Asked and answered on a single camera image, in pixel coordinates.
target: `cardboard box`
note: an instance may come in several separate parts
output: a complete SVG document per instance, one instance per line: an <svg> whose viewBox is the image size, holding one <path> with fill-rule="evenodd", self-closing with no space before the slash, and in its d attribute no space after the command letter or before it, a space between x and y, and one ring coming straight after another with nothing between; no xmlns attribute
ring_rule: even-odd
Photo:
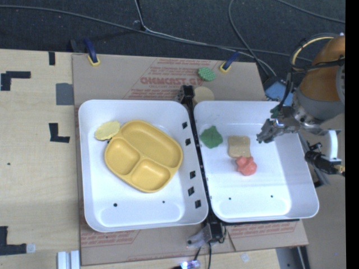
<svg viewBox="0 0 359 269"><path fill-rule="evenodd" d="M197 248L188 247L186 238L201 230L201 224L170 228L99 233L84 218L81 154L77 113L91 99L173 100L182 85L205 86L216 100L265 100L254 63L234 62L228 73L218 68L223 61L100 55L101 64L93 67L86 54L72 56L75 101L77 174L80 200L81 264L95 265L135 260L194 256ZM216 75L211 82L199 78L200 67ZM223 244L213 253L228 253L307 245L302 221L269 222L227 226Z"/></svg>

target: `table surface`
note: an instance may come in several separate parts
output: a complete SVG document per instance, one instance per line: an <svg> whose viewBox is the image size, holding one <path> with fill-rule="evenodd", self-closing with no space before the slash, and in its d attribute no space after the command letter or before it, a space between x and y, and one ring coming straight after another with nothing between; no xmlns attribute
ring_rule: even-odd
<svg viewBox="0 0 359 269"><path fill-rule="evenodd" d="M12 79L11 90L0 92L0 226L9 226L8 244L36 245L35 253L1 256L0 268L56 268L57 252L80 249L74 108L56 105L56 84L72 84L71 56L56 53L56 66L50 67L48 52L0 50L1 73L31 71L31 79ZM70 142L49 142L49 123L58 123L59 135L70 136ZM246 252L248 262L243 253L212 255L211 268L280 268L275 249ZM199 260L206 267L208 255ZM182 261L91 268L168 269Z"/></svg>

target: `brown toy food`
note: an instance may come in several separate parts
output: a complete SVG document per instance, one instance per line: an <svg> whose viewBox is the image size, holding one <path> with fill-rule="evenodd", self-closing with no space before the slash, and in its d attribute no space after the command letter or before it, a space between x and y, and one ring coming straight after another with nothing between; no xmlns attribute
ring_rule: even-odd
<svg viewBox="0 0 359 269"><path fill-rule="evenodd" d="M236 163L238 165L237 170L243 175L252 175L257 171L257 164L254 162L252 156L240 156L236 159Z"/></svg>

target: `yellow divided plate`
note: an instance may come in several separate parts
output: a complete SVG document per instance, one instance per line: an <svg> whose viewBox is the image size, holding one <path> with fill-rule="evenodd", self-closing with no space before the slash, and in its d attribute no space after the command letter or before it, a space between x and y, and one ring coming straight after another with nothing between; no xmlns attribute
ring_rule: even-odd
<svg viewBox="0 0 359 269"><path fill-rule="evenodd" d="M107 167L143 192L162 189L182 159L182 148L177 141L143 120L125 123L105 150Z"/></svg>

